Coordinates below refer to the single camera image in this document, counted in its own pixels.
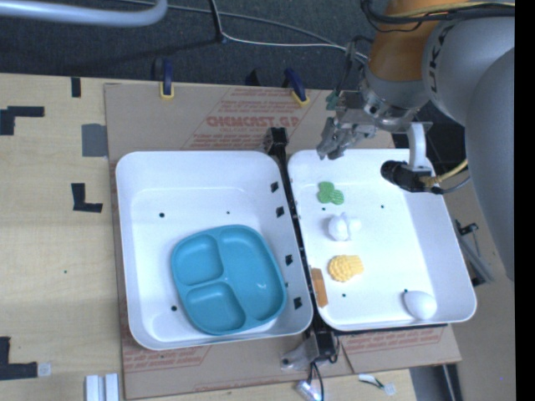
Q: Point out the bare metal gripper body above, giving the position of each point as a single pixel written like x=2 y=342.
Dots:
x=359 y=113

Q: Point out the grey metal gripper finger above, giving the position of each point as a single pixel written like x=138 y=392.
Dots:
x=342 y=142
x=326 y=140

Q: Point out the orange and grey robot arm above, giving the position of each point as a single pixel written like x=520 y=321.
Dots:
x=468 y=65

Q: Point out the green toy broccoli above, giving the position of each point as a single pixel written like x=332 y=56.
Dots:
x=330 y=193

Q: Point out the white lumpy toy food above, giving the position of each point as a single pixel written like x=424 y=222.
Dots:
x=340 y=227

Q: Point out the thin black rod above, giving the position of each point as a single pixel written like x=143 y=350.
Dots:
x=296 y=224

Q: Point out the white plastic tray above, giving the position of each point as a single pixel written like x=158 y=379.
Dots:
x=188 y=182
x=388 y=245

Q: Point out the yellow toy corn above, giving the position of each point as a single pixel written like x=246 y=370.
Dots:
x=343 y=268

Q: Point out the orange toy biscuit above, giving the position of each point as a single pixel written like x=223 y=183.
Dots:
x=319 y=286

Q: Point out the brown cardboard board red print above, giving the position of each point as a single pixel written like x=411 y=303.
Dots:
x=167 y=123

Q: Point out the blue divided plate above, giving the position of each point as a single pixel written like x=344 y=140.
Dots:
x=234 y=278

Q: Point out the white toy egg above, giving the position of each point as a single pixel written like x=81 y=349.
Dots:
x=420 y=304

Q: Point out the black cylinder on white bracket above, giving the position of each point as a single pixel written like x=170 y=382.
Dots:
x=403 y=174

